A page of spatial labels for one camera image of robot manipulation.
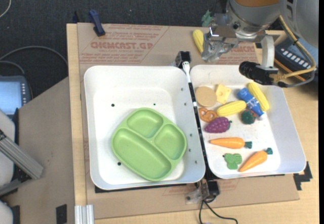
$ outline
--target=black carpet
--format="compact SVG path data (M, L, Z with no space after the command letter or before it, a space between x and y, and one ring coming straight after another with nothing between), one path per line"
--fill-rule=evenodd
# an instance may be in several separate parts
M89 22L88 12L96 10L102 23L201 26L201 18L213 0L12 0L0 17L0 58L12 50L43 46L67 58L66 24L77 11ZM0 15L9 0L0 0ZM36 97L68 76L64 61L45 49L26 49L4 60L17 63ZM19 75L20 70L0 63L0 75Z

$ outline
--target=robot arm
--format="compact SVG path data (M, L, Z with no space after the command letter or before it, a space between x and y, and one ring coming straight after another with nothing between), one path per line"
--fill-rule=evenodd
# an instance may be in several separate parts
M304 37L306 41L311 39L312 45L316 44L314 36L318 36L318 0L317 5L316 3L308 5L303 15L300 14L303 9L294 7L297 3L297 0L228 0L226 13L211 15L209 31L204 34L202 59L206 62L215 62L222 54L238 46L241 41L260 42L263 49L262 64L243 62L240 65L240 73L260 84L275 84L280 79L276 76L278 70L273 66L273 43L276 36L265 34L265 29L278 18L284 22L281 16L283 15L294 33ZM314 16L316 15L314 8L317 8L317 18ZM311 23L307 19L309 15L313 17ZM299 22L296 19L300 17L303 18L302 22L308 25L307 34L304 35L302 34L302 30L305 32L304 27L297 27ZM317 33L310 33L309 28L317 29Z

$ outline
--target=blue clamp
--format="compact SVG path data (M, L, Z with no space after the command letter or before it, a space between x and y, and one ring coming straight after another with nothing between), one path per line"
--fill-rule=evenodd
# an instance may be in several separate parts
M99 14L95 10L89 11L89 19L90 22L95 24L95 27L93 28L97 36L103 36L106 34L105 30L102 28Z

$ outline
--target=white tray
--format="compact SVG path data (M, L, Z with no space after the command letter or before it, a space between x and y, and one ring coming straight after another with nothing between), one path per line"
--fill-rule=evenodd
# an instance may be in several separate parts
M208 86L216 90L218 84L229 87L232 91L227 102L238 100L236 93L251 82L242 76L238 66L227 65L197 65L190 71L194 89ZM260 175L297 173L304 170L306 159L301 146L294 122L292 120L282 88L277 86L260 85L270 104L263 120L256 120L251 125L241 122L240 114L227 116L232 121L230 129L224 133L207 133L204 131L206 122L200 121L202 135L206 147L208 164L211 172L219 178L236 178ZM222 104L216 103L210 110L216 110ZM212 145L209 140L225 137L241 137L252 141L252 148L229 149ZM273 155L266 162L246 172L230 170L224 160L225 153L239 153L244 162L254 152L271 147Z
M84 75L90 173L103 190L195 183L205 174L204 156L186 75L172 66L93 66ZM151 182L118 164L110 139L135 109L161 113L185 133L187 150L164 180Z

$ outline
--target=orange carrot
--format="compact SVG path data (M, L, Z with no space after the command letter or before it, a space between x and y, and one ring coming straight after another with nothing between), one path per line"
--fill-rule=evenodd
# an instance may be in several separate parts
M244 172L248 169L251 169L252 167L262 164L267 160L268 155L271 154L272 154L271 148L267 148L266 151L261 150L256 152L244 163L244 165L239 169L239 172Z
M230 148L230 149L240 149L243 147L251 148L252 142L245 142L242 138L232 137L232 138L220 138L210 140L211 144Z

